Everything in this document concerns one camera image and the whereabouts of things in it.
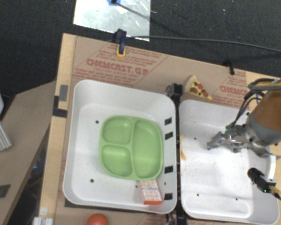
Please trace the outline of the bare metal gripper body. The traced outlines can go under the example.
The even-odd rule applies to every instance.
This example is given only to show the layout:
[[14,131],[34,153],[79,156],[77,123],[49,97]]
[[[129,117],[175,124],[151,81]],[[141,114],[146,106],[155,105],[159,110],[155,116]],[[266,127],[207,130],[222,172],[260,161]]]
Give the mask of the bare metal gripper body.
[[265,158],[270,156],[269,144],[258,138],[254,130],[248,125],[233,125],[231,123],[226,126],[225,135],[227,136],[226,144],[228,145],[240,143],[244,145],[243,149],[252,150],[257,156]]

